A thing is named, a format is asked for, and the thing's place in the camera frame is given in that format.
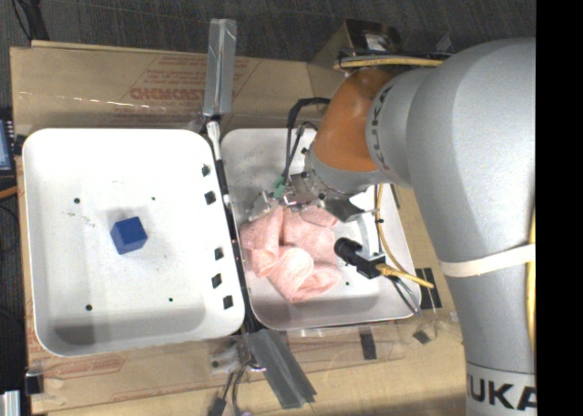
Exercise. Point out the white plastic tray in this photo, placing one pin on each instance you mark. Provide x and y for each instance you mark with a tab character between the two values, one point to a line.
259	164
136	168

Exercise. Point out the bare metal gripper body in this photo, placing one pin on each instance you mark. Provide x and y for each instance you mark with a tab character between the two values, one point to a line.
304	189

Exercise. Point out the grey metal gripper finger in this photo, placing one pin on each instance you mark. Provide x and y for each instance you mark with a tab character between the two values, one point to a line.
262	207

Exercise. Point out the thin black and white rod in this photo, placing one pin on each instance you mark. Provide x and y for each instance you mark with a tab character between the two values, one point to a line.
221	177

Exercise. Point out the blue cube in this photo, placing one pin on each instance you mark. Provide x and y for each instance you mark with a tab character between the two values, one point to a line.
129	236

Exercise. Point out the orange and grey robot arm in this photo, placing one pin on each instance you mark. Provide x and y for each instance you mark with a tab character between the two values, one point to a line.
473	168

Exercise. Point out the black cylinder on white bracket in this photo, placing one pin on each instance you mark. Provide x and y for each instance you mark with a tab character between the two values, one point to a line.
350	250

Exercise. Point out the pink cloth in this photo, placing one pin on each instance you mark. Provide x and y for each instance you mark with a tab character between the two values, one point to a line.
291	259

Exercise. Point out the brown cardboard board red print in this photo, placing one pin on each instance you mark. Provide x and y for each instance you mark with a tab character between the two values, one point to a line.
109	86

